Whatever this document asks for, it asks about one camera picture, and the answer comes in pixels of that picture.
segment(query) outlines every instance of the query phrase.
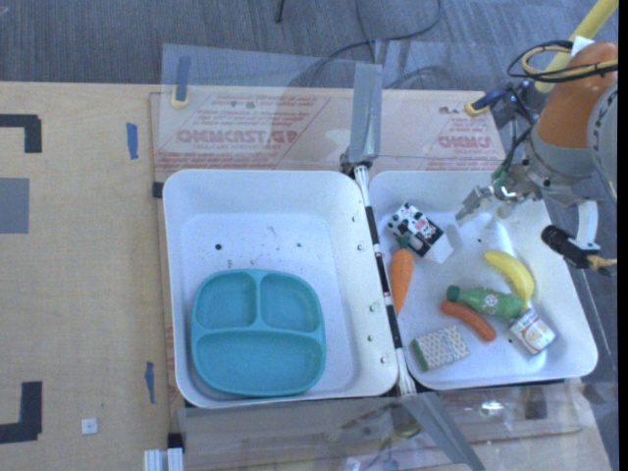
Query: black tape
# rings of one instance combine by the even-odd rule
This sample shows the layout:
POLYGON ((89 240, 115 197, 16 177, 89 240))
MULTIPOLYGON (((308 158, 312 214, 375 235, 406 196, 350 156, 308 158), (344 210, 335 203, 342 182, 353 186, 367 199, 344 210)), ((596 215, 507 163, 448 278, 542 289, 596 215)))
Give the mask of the black tape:
POLYGON ((377 224, 375 223, 375 214, 371 206, 366 206, 366 220, 369 224, 369 231, 371 233, 371 241, 373 244, 380 243, 380 237, 377 234, 377 224))
POLYGON ((384 257, 382 253, 375 253, 375 261, 377 262, 377 270, 380 273, 380 284, 382 285, 382 291, 384 295, 391 294, 391 287, 389 286, 389 279, 386 277, 386 269, 384 266, 384 257))
POLYGON ((153 197, 156 199, 161 199, 164 196, 164 183, 163 182, 153 182, 153 197))
POLYGON ((394 307, 392 305, 387 305, 386 310, 389 313, 389 324, 391 325, 392 343, 394 344, 394 348, 395 349, 402 348, 403 342, 401 341, 401 333, 399 332, 399 324, 396 321, 396 314, 394 313, 394 307))
POLYGON ((24 152, 41 153, 41 120, 36 115, 0 114, 0 128, 24 128, 24 152))
POLYGON ((23 382, 20 421, 0 424, 0 445, 32 442, 41 433, 41 382, 23 382))
POLYGON ((181 433, 168 433, 168 448, 180 448, 185 453, 185 444, 181 433))

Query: toy sausage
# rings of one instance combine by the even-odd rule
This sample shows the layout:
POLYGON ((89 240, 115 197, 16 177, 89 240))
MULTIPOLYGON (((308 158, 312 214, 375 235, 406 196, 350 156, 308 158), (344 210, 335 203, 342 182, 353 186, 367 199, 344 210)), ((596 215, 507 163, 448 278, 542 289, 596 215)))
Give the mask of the toy sausage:
POLYGON ((482 340, 492 341, 497 336, 495 329, 477 311, 461 303, 445 300, 441 304, 441 310, 447 315, 458 318, 469 325, 482 340))

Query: blue plate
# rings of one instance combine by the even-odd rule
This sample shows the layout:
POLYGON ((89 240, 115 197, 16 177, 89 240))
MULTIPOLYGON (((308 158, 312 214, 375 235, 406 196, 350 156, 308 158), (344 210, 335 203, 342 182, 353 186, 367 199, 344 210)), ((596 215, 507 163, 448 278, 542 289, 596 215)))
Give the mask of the blue plate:
POLYGON ((303 393, 325 370, 318 296, 285 272, 217 272, 196 292, 191 353, 199 377, 217 391, 249 397, 303 393))

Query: toy banana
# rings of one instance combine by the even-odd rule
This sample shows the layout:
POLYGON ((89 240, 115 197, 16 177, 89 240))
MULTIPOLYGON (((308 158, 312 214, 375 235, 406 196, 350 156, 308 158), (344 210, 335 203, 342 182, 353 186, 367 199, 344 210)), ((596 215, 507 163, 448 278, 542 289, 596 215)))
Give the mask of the toy banana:
POLYGON ((513 291, 521 297, 527 308, 535 284, 526 266, 514 256, 498 249, 487 251, 484 253, 484 258, 506 277, 513 291))

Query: toy carrot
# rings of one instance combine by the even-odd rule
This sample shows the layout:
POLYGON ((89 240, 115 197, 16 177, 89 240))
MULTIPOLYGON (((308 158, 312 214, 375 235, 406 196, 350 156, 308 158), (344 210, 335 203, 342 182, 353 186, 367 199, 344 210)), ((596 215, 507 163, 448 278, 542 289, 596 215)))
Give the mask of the toy carrot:
POLYGON ((441 303, 441 310, 448 316, 458 318, 469 325, 477 332, 482 340, 495 340, 495 337, 497 336, 495 329, 480 315, 479 312, 473 310, 471 307, 467 307, 461 303, 452 302, 451 300, 444 300, 443 303, 441 303))
POLYGON ((401 312, 401 307, 410 287, 414 257, 408 249, 410 238, 407 235, 398 236, 396 241, 399 243, 399 249, 391 259, 391 291, 394 310, 398 314, 401 312))

